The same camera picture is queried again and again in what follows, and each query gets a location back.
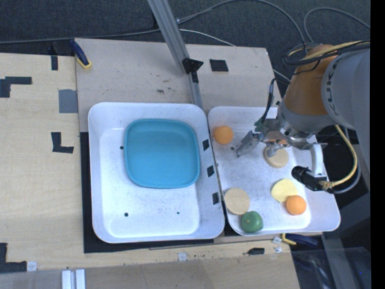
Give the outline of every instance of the white tray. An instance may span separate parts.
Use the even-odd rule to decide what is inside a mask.
[[[240,216],[227,211],[230,226],[241,235],[264,235],[289,232],[322,232],[335,230],[340,224],[340,213],[334,195],[325,191],[311,191],[291,176],[294,166],[311,168],[309,151],[286,148],[289,162],[281,169],[269,166],[263,158],[265,144],[259,143],[251,152],[236,157],[235,149],[254,123],[264,113],[262,107],[215,107],[208,114],[211,134],[216,127],[228,125],[234,138],[230,144],[221,145],[212,141],[220,185],[223,194],[232,187],[245,190],[250,196],[249,210],[257,211],[263,219],[263,229],[256,233],[244,232]],[[271,108],[267,118],[275,118],[277,109]],[[298,188],[298,194],[305,198],[307,210],[300,216],[290,215],[284,206],[270,194],[271,187],[282,178],[291,179]]]
[[[193,128],[200,153],[196,183],[156,189],[137,186],[129,179],[124,134],[126,127],[138,119],[173,119]],[[223,231],[220,188],[208,122],[201,108],[191,104],[103,102],[89,111],[88,132],[92,221],[101,240],[130,243],[209,239]]]

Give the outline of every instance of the blue tray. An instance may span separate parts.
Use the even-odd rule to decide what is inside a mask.
[[[181,188],[199,177],[197,137],[184,122],[136,120],[126,129],[124,149],[127,174],[139,186]]]

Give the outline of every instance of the gray tape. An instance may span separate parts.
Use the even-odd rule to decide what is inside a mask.
[[[65,89],[59,90],[59,113],[78,112],[78,93],[77,91]]]

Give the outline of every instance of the orange ball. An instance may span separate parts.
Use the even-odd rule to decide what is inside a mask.
[[[218,126],[214,130],[214,139],[221,145],[229,144],[234,137],[233,129],[227,125]]]
[[[286,201],[286,209],[292,215],[301,215],[307,207],[305,199],[300,195],[289,196]]]

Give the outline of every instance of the dark background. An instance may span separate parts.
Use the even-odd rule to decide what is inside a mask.
[[[168,1],[173,14],[183,19],[228,0]],[[72,55],[68,40],[75,37],[163,42],[159,32],[123,36],[151,30],[154,24],[147,0],[0,0],[0,52]],[[311,41],[337,45],[367,40],[371,38],[370,24],[371,0],[260,0],[223,4],[180,28],[210,34],[236,46],[266,48],[273,69],[290,78],[294,70],[282,63],[288,49]],[[223,45],[196,33],[182,35],[185,43]],[[285,81],[280,76],[277,79],[283,83],[284,93]],[[351,138],[356,142],[354,132]],[[330,179],[346,175],[351,157],[343,141],[333,129],[326,129],[319,139],[329,143],[325,165]],[[366,192],[361,179],[353,190],[336,195],[337,202],[343,208]],[[342,241],[345,247],[363,246],[371,251],[370,239],[369,223]]]

